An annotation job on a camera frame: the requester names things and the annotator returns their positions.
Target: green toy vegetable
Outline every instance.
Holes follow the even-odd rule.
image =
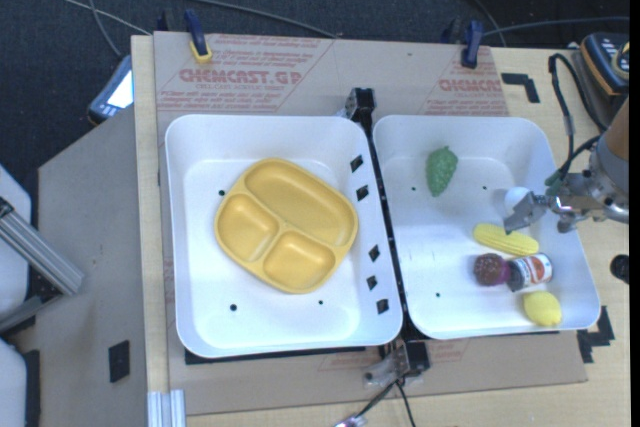
[[[440,196],[449,185],[458,165],[458,157],[448,146],[435,150],[427,158],[427,184],[431,195]]]

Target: can label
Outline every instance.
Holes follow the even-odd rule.
[[[553,276],[551,260],[549,260],[549,257],[544,253],[524,256],[512,260],[512,262],[522,276],[522,288],[546,283],[550,281]]]

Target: tin can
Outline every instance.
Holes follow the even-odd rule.
[[[547,283],[553,277],[553,265],[544,253],[509,260],[509,269],[507,285],[512,292]]]

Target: yellow divided plate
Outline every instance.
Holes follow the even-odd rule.
[[[338,190],[292,162],[247,169],[215,218],[225,253],[266,283],[301,294],[320,287],[353,244],[355,209]]]

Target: wooden table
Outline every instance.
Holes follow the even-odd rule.
[[[553,51],[492,49],[500,73],[526,73],[536,83],[541,103],[529,103],[520,86],[504,86],[510,115],[528,118],[546,133],[557,163],[566,157],[566,135],[558,102],[551,87],[547,59]],[[132,55],[136,84],[135,137],[137,151],[140,243],[143,272],[147,388],[170,390],[168,371],[165,291],[160,233],[158,145],[155,113],[154,53],[151,37],[134,37]],[[560,83],[574,116],[579,144],[597,134],[586,115],[571,76],[559,67]],[[464,425],[513,426],[624,426],[631,424],[630,307],[629,287],[613,277],[609,263],[629,252],[629,227],[615,222],[586,221],[579,233],[615,334],[608,347],[594,350],[587,365],[588,381],[579,384],[539,386],[501,391],[410,398],[417,425],[451,427]],[[487,372],[491,372],[490,362]],[[188,417],[190,427],[288,427],[332,426],[359,411],[365,402],[267,409]],[[409,425],[402,400],[389,398],[366,415],[368,425]]]

